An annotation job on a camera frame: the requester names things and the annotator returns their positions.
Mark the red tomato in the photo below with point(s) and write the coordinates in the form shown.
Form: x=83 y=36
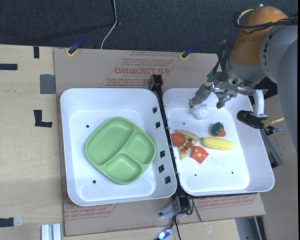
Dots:
x=178 y=139

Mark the white plastic tray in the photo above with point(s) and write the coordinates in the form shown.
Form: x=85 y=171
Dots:
x=75 y=179
x=215 y=176

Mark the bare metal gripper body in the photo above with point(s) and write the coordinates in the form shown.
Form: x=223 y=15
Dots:
x=227 y=85

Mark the green divided plate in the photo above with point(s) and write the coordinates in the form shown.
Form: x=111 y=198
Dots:
x=110 y=144

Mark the brown cardboard board red print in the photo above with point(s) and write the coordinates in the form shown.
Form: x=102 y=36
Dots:
x=90 y=69

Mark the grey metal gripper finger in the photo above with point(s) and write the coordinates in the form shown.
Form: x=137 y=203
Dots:
x=199 y=96
x=223 y=100

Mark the black cylinder on white bracket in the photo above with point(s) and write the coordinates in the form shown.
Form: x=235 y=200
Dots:
x=248 y=119

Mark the white toy garlic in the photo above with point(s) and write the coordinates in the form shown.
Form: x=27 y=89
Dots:
x=200 y=112

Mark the yellow corn cob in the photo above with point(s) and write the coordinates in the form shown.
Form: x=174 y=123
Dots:
x=217 y=144

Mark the thin black rod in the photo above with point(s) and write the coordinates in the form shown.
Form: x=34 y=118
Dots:
x=170 y=144

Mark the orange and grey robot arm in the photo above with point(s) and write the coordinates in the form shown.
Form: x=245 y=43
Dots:
x=250 y=41

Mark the red strawberry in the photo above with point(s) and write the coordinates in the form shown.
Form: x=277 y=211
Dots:
x=218 y=130

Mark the orange wedge with star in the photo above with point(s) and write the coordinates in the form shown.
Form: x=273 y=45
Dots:
x=199 y=154

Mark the pizza slice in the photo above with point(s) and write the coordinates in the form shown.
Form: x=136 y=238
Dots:
x=188 y=144

